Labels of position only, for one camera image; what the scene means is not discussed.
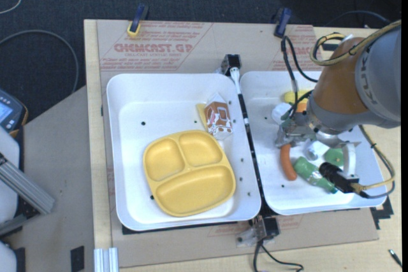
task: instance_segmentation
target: yellow plate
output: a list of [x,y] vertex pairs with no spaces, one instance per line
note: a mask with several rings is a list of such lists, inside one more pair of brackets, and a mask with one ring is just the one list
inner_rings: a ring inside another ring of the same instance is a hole
[[144,151],[143,167],[154,199],[175,217],[214,208],[235,191],[230,162],[207,132],[184,131],[155,140]]

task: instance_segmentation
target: screen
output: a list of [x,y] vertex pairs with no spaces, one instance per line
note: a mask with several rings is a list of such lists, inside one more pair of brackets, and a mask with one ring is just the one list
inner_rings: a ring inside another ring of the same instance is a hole
[[0,102],[0,122],[2,122],[12,111],[13,109]]

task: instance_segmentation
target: gray surface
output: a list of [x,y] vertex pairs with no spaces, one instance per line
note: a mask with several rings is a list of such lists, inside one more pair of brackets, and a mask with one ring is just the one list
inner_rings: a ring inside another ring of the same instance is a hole
[[55,198],[53,211],[5,241],[25,248],[26,271],[71,271],[71,250],[85,248],[93,270],[87,96],[83,87],[24,128],[25,173]]

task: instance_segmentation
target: wooden table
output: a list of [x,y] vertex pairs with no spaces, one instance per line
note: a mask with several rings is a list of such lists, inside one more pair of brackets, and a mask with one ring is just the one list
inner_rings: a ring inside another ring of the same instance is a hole
[[[335,29],[344,34],[368,36],[372,31],[366,29]],[[315,27],[316,36],[333,32],[333,28]],[[110,229],[110,209],[108,204],[108,184],[106,175],[105,138],[101,117],[101,84],[99,75],[98,31],[96,20],[84,21],[85,56],[87,72],[87,94],[89,113],[89,133],[91,147],[92,202],[94,217],[95,248],[112,247]],[[384,130],[368,127],[377,145],[394,163],[397,173],[396,189],[390,195],[393,215],[381,220],[378,231],[379,240],[364,243],[285,250],[274,252],[279,260],[299,262],[306,271],[399,271],[400,267],[391,258],[389,249],[402,257],[402,196],[400,128]],[[153,266],[140,266],[121,269],[121,271],[252,271],[253,255],[236,255],[199,261],[176,262]],[[260,254],[258,269],[284,271],[285,267]]]

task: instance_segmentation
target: blue clamp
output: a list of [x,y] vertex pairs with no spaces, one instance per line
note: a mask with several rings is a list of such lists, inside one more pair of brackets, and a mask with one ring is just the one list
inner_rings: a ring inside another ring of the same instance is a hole
[[127,35],[134,38],[140,30],[140,21],[143,20],[147,15],[148,7],[145,4],[139,4],[136,11],[136,15],[133,21],[129,24],[127,28]]
[[283,38],[283,35],[285,35],[286,25],[288,24],[291,15],[292,11],[289,8],[282,7],[277,10],[276,14],[271,19],[271,23],[276,24],[275,32],[273,32],[274,36]]

